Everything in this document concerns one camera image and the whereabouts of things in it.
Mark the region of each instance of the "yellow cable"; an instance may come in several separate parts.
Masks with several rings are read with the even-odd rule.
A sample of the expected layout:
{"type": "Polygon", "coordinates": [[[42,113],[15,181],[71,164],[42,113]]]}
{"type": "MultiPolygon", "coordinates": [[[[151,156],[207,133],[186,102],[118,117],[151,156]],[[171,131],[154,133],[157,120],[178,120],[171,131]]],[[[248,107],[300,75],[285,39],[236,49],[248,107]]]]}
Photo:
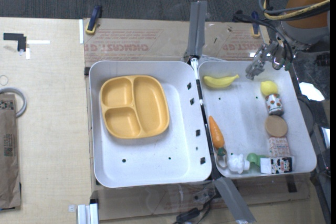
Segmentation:
{"type": "Polygon", "coordinates": [[[325,0],[325,1],[322,1],[320,3],[313,4],[313,5],[311,5],[307,8],[299,9],[295,12],[287,13],[287,14],[284,14],[284,15],[271,16],[268,13],[264,12],[264,16],[267,19],[270,19],[270,20],[284,20],[284,19],[292,18],[292,17],[300,15],[300,14],[304,14],[306,12],[309,12],[311,10],[319,8],[319,7],[321,7],[321,6],[323,6],[324,4],[327,4],[327,3],[330,3],[330,0],[325,0]]]}

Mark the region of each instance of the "brown paper bag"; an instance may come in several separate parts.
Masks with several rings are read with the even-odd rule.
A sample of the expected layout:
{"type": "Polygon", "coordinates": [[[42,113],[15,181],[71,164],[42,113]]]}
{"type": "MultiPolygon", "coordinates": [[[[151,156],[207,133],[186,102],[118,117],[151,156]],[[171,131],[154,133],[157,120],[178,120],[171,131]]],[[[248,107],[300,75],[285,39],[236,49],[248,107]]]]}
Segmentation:
{"type": "Polygon", "coordinates": [[[0,94],[0,209],[20,206],[20,176],[14,94],[0,94]]]}

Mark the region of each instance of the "white plastic tray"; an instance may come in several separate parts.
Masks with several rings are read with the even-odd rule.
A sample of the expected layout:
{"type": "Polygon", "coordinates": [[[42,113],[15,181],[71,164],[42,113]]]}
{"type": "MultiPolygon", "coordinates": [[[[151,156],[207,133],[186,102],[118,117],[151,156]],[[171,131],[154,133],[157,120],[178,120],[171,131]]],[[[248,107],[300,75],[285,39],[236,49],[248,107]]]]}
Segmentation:
{"type": "Polygon", "coordinates": [[[118,188],[200,182],[209,177],[212,165],[195,75],[189,65],[179,61],[100,61],[90,68],[89,80],[93,163],[100,184],[118,188]],[[108,79],[128,75],[153,76],[162,85],[170,114],[169,126],[162,134],[125,140],[107,131],[100,88],[108,79]]]}
{"type": "MultiPolygon", "coordinates": [[[[316,167],[316,154],[289,72],[275,70],[270,63],[266,63],[265,71],[252,81],[245,77],[245,69],[249,64],[250,62],[208,61],[200,64],[198,69],[206,114],[212,115],[221,129],[228,154],[243,153],[244,158],[249,153],[269,155],[267,143],[270,136],[264,127],[268,112],[260,83],[272,80],[278,86],[285,111],[282,117],[288,125],[286,137],[293,157],[292,173],[311,172],[316,167]],[[235,74],[239,74],[240,78],[224,89],[210,89],[202,79],[205,75],[225,77],[235,74]]],[[[266,176],[254,165],[242,174],[231,172],[227,167],[217,168],[230,178],[266,176]]]]}

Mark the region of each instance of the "table surface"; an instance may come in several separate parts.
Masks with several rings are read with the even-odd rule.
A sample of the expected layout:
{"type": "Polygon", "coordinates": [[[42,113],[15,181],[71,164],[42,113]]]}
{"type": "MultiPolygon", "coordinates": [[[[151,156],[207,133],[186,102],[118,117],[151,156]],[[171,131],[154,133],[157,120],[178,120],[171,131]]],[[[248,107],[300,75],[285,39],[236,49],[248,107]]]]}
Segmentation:
{"type": "MultiPolygon", "coordinates": [[[[85,53],[80,20],[0,18],[2,33],[20,33],[31,44],[30,59],[15,41],[1,40],[0,75],[21,89],[27,110],[17,120],[22,205],[0,213],[1,223],[76,223],[69,206],[88,204],[92,193],[85,53]]],[[[309,199],[250,207],[258,223],[324,223],[315,188],[309,199]]],[[[162,216],[171,223],[175,216],[162,216]]],[[[236,223],[228,209],[213,210],[204,220],[236,223]]],[[[158,218],[111,223],[157,223],[158,218]]]]}

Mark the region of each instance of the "carrot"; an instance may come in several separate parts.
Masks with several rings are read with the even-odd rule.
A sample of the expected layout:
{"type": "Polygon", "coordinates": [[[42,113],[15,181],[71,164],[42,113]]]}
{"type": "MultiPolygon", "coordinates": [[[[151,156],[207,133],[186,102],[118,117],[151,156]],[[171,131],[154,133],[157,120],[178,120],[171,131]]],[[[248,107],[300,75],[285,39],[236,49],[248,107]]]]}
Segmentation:
{"type": "Polygon", "coordinates": [[[224,142],[223,134],[212,116],[209,116],[209,127],[210,127],[212,143],[214,147],[217,150],[221,147],[224,147],[225,142],[224,142]]]}

